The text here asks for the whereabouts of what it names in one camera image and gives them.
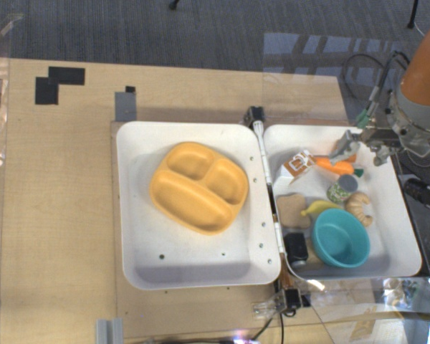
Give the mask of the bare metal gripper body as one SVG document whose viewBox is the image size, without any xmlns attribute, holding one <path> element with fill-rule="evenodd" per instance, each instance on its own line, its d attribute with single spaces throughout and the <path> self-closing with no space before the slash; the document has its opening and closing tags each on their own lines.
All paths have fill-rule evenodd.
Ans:
<svg viewBox="0 0 430 344">
<path fill-rule="evenodd" d="M 361 132 L 360 142 L 371 151 L 375 145 L 391 147 L 392 156 L 403 151 L 410 151 L 420 158 L 430 156 L 430 133 L 416 128 L 397 128 L 396 132 L 395 129 L 369 125 Z"/>
</svg>

